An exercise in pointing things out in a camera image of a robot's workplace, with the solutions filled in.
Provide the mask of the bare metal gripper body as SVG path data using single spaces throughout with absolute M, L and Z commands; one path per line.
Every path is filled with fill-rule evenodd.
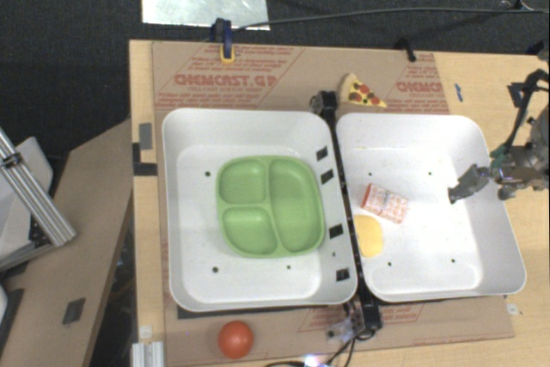
M 491 176 L 499 185 L 514 182 L 517 191 L 532 188 L 534 191 L 549 187 L 549 123 L 547 115 L 529 118 L 530 138 L 524 145 L 494 150 L 490 157 Z

